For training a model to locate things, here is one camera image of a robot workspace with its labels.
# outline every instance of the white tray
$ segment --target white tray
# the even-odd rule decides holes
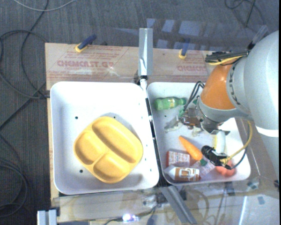
[[[53,174],[58,191],[66,195],[146,189],[159,179],[148,111],[143,91],[133,83],[59,82],[51,89]],[[143,144],[143,157],[121,182],[99,181],[76,159],[73,144],[93,120],[111,116],[130,129]]]
[[[168,150],[184,150],[180,144],[178,137],[180,135],[188,137],[193,143],[201,149],[204,145],[213,147],[213,138],[207,132],[201,132],[198,136],[192,136],[192,131],[187,126],[182,126],[178,130],[165,132],[164,127],[166,123],[178,115],[181,107],[176,107],[170,110],[157,111],[153,107],[153,102],[156,98],[165,97],[178,97],[178,98],[189,98],[194,83],[180,83],[180,82],[154,82],[148,86],[148,98],[151,106],[153,124],[155,128],[155,135],[158,147],[158,153],[160,157],[162,172],[166,169],[166,153]],[[227,154],[231,155],[235,151],[243,147],[242,140],[240,138],[238,128],[235,119],[230,119],[220,127],[221,130],[230,131],[226,136]],[[243,152],[236,155],[232,161],[238,162],[242,157]],[[224,177],[217,171],[212,170],[209,174],[203,177],[200,181],[193,184],[199,183],[210,183],[210,182],[227,182],[236,180],[245,180],[251,173],[251,167],[247,156],[244,157],[243,161],[236,167],[236,173],[231,177]],[[173,185],[187,185],[191,183],[177,183],[171,179],[167,174],[163,172],[165,179]]]

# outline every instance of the orange carrot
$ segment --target orange carrot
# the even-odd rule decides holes
[[[203,154],[195,145],[187,141],[184,137],[179,136],[179,140],[186,149],[186,151],[192,156],[193,159],[199,161],[203,158]]]

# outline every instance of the gray floor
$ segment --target gray floor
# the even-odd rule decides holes
[[[46,0],[18,1],[36,9],[44,9],[46,4]],[[47,9],[68,1],[49,0]],[[227,4],[233,7],[242,0],[233,1],[227,0]],[[138,29],[151,27],[155,47],[179,48],[188,37],[190,49],[243,51],[261,26],[266,26],[267,34],[279,29],[279,0],[256,0],[245,26],[250,1],[229,9],[225,0],[79,0],[42,14],[13,0],[0,0],[0,36],[30,30],[42,14],[33,29],[37,35],[30,34],[24,46],[24,69],[20,52],[27,33],[15,31],[1,40],[0,75],[18,91],[0,77],[0,158],[8,161],[0,161],[0,206],[13,202],[13,197],[17,197],[14,203],[21,204],[25,191],[28,195],[24,206],[0,207],[0,216],[20,208],[0,218],[0,224],[35,224],[35,211],[50,208],[46,99],[27,96],[33,96],[45,82],[44,39],[77,44],[95,33],[94,44],[138,46]],[[25,175],[26,190],[11,168]]]

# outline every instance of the yellow cable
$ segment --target yellow cable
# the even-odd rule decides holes
[[[221,161],[224,165],[226,165],[235,155],[237,155],[237,154],[240,153],[243,149],[245,149],[245,148],[249,145],[249,143],[251,142],[252,137],[253,137],[253,130],[252,130],[252,125],[251,125],[251,123],[250,123],[249,121],[247,121],[247,122],[248,122],[248,124],[249,124],[249,130],[250,130],[250,135],[249,135],[249,138],[248,138],[247,142],[245,143],[245,145],[244,145],[241,149],[239,149],[238,151],[236,151],[235,153],[233,153],[233,154],[230,155],[229,157],[221,159],[220,161]]]
[[[213,65],[213,66],[216,66],[216,65],[220,65],[220,64],[223,64],[224,62],[229,62],[231,60],[234,60],[234,59],[238,59],[238,58],[241,58],[243,56],[237,56],[237,57],[233,57],[233,58],[226,58],[226,59],[223,59],[219,62],[210,62],[209,64],[210,65]]]

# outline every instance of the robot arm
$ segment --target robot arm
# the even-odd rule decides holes
[[[209,133],[232,117],[253,120],[279,179],[279,31],[248,56],[217,65],[197,102],[197,118]]]

